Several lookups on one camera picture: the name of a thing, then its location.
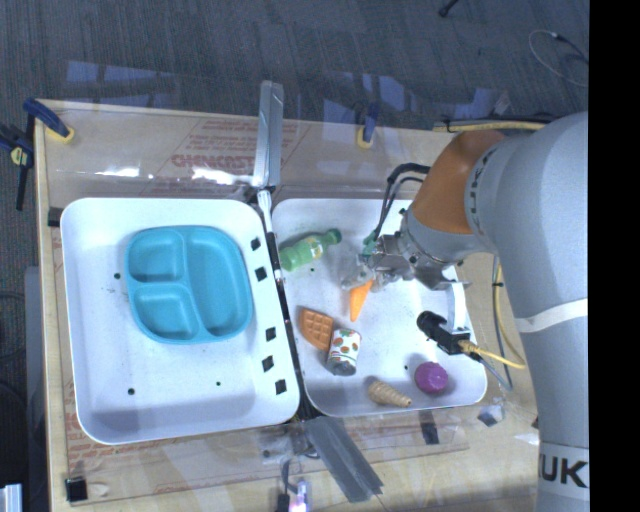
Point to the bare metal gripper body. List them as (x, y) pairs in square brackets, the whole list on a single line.
[(392, 252)]

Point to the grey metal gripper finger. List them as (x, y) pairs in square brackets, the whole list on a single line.
[(384, 281), (354, 276)]

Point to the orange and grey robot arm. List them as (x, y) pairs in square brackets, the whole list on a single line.
[(540, 240)]

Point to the orange carrot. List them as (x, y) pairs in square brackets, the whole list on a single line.
[(358, 300)]

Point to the green plastic bottle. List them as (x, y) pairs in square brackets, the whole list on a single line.
[(302, 251)]

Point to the orange waffle biscuit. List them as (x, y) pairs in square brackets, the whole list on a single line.
[(316, 327)]

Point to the white plastic tray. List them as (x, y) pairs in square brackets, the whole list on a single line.
[(395, 345), (165, 400)]

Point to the white can with fruit print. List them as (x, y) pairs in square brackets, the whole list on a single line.
[(344, 351)]

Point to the purple round lid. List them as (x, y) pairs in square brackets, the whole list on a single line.
[(430, 377)]

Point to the tan ice cream cone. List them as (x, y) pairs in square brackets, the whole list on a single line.
[(387, 394)]

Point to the blue divided plate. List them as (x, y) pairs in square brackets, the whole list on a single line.
[(187, 285)]

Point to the brown cardboard board, red print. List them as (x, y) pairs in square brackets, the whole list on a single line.
[(210, 155)]

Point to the black cylinder on white bracket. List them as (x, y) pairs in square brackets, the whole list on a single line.
[(442, 330)]

